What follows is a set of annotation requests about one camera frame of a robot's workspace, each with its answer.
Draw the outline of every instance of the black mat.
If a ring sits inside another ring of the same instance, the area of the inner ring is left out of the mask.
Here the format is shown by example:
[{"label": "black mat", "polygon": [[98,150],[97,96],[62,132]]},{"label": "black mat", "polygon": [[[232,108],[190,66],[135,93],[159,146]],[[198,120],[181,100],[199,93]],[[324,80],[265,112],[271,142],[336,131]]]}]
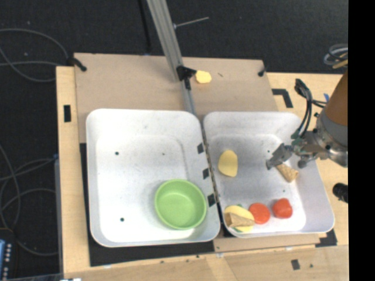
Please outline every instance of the black mat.
[{"label": "black mat", "polygon": [[87,217],[88,247],[90,251],[91,266],[106,265],[111,263],[136,261],[143,259],[165,258],[173,256],[198,255],[201,253],[214,252],[213,241],[199,242],[194,244],[136,246],[126,248],[107,248],[98,244],[90,232],[90,219],[88,210],[87,192],[87,161],[86,144],[80,144],[82,177],[84,186],[84,197]]}]

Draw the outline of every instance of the wooden board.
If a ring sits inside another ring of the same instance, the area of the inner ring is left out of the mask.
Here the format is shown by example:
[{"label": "wooden board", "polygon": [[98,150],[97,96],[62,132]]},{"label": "wooden board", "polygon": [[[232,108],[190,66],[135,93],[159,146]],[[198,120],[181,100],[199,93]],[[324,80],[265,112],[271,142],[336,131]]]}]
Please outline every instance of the wooden board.
[{"label": "wooden board", "polygon": [[[80,142],[86,142],[87,115],[98,108],[184,110],[180,81],[163,56],[74,55],[86,67],[75,69]],[[185,57],[186,67],[207,71],[208,84],[191,80],[197,117],[212,111],[276,111],[261,60]]]},{"label": "wooden board", "polygon": [[349,280],[349,247],[303,248],[202,255],[199,258],[160,260],[123,268],[100,268],[66,273],[65,278],[90,281],[141,280]]},{"label": "wooden board", "polygon": [[[72,67],[58,67],[57,68],[57,109],[58,109],[58,118],[59,118],[59,156],[60,156],[60,179],[61,179],[61,191],[62,191],[62,228],[63,228],[63,266],[65,273],[77,273],[84,271],[85,274],[90,274],[90,272],[95,272],[95,276],[111,276],[111,280],[116,280],[115,276],[120,276],[124,273],[140,272],[140,276],[144,276],[144,272],[149,272],[153,278],[162,277],[166,271],[170,269],[174,270],[178,265],[174,263],[187,263],[186,261],[202,261],[203,258],[210,259],[205,260],[204,265],[200,264],[199,267],[193,268],[184,271],[183,278],[189,280],[197,279],[195,272],[209,272],[207,273],[208,280],[223,280],[220,278],[220,270],[223,271],[224,276],[228,278],[226,280],[236,280],[231,272],[231,267],[223,266],[222,260],[215,260],[216,256],[213,255],[211,258],[209,255],[201,255],[199,260],[196,260],[195,256],[190,257],[178,257],[178,258],[168,258],[168,259],[154,259],[154,260],[145,260],[139,262],[131,263],[120,263],[117,265],[112,265],[110,268],[103,269],[101,267],[91,268],[89,257],[88,257],[88,245],[87,245],[87,229],[86,229],[86,215],[84,212],[84,201],[83,201],[83,188],[82,188],[82,179],[81,179],[81,168],[80,168],[80,154],[79,154],[79,124],[77,120],[77,105],[76,105],[76,76],[74,68]],[[284,80],[286,83],[278,84],[280,76],[272,76],[268,74],[271,79],[271,87],[275,88],[272,83],[272,78],[275,77],[277,82],[276,85],[280,85],[279,88],[285,88],[285,84],[289,84],[290,80],[293,78],[287,78]],[[330,84],[332,88],[332,79],[335,76],[330,77]],[[63,116],[63,107],[64,105],[70,105],[71,108],[71,122],[64,122]],[[331,175],[335,175],[334,171],[337,167],[329,168],[329,162],[322,162],[322,167],[328,166],[327,174],[331,172]],[[327,190],[332,190],[331,184],[326,185]],[[345,246],[345,207],[347,204],[337,201],[336,198],[330,197],[331,202],[333,203],[333,209],[336,216],[336,225],[335,231],[336,234],[339,234],[339,230],[344,229],[343,236],[340,236],[339,243]],[[307,245],[307,242],[300,242],[301,245]],[[253,252],[261,252],[266,246],[252,245],[250,249],[257,249]],[[326,248],[319,248],[321,251],[325,251]],[[273,258],[273,252],[270,253],[270,260]]]}]

